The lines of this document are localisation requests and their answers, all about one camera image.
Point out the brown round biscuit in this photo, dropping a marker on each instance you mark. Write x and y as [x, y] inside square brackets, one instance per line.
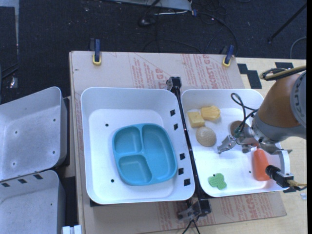
[235, 127]

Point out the black cylinder on white bracket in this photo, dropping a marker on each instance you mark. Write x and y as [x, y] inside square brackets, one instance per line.
[276, 174]

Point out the green cactus-shaped toy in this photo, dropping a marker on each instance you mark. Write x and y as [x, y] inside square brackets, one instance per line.
[217, 181]

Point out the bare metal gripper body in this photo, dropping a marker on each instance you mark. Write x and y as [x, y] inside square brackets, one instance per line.
[245, 136]

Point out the orange bottle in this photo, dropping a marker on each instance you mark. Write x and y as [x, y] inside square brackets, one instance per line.
[260, 166]

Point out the blue divided plate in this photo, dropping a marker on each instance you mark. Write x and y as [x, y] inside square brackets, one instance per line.
[146, 155]

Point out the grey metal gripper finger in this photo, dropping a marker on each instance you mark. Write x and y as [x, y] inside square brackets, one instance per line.
[226, 145]
[247, 149]

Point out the brown cardboard board red print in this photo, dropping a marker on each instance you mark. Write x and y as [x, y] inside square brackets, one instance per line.
[126, 67]

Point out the thin black rod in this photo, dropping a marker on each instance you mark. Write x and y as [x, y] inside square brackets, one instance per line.
[189, 145]

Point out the yellow shell-shaped toy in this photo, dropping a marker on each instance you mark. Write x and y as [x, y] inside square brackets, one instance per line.
[210, 113]

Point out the beige round biscuit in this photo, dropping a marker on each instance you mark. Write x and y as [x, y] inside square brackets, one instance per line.
[206, 136]

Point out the white plastic tray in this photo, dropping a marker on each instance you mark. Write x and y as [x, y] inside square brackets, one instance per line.
[234, 169]
[102, 140]

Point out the yellow cheese cube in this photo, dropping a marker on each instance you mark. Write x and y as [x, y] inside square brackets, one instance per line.
[196, 119]

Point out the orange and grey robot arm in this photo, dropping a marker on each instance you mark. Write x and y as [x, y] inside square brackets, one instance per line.
[278, 106]

